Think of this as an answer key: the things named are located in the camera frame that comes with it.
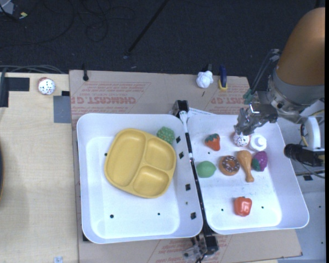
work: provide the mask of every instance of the toy donut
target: toy donut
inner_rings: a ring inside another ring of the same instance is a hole
[[[219,170],[225,175],[234,175],[240,169],[240,163],[234,156],[223,156],[219,161]]]

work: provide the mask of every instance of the tomato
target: tomato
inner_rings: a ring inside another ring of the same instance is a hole
[[[247,216],[250,214],[252,200],[250,198],[238,197],[234,200],[235,214],[240,216]]]

